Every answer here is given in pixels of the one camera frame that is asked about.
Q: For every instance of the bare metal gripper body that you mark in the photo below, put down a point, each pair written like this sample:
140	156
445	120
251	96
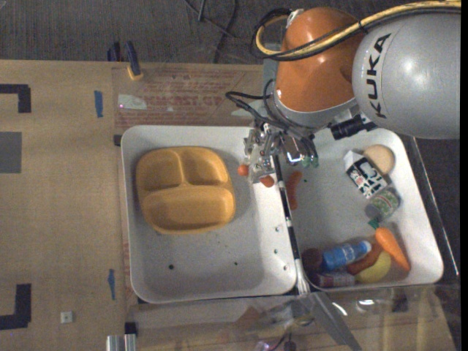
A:
279	141

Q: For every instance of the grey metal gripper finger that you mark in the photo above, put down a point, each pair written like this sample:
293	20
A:
267	165
252	152

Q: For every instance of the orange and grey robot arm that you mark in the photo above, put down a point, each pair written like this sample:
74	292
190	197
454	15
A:
321	71

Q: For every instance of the thin black and white rod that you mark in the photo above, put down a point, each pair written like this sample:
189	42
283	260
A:
292	236

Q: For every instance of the orange divided plate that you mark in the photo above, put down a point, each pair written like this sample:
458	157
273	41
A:
186	192

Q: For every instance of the white and black milk carton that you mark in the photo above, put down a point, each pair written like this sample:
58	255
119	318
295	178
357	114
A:
365	177

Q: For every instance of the brown cardboard board red print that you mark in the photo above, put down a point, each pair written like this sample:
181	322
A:
175	97

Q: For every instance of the beige round biscuit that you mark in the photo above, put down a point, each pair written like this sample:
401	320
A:
382	157

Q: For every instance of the dark purple toy grapes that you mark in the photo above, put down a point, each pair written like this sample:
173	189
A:
311	259

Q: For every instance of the white plastic tray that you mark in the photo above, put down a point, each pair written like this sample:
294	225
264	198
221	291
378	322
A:
417	210
204	262

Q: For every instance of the blue plastic bottle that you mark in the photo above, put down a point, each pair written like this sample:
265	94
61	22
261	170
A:
343	255

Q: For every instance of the green small can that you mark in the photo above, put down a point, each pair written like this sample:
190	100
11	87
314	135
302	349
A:
384	203

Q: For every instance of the pink small packet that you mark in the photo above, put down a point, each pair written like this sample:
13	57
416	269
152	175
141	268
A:
334	280

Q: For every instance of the orange toy carrot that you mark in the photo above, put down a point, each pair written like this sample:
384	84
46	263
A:
393	247

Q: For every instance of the yellow toy lemon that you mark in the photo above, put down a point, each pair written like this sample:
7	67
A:
376	272

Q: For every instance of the small white square block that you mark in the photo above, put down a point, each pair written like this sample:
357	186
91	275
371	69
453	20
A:
66	317

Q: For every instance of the black cylinder on white bracket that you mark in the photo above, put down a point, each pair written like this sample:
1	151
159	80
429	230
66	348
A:
349	127

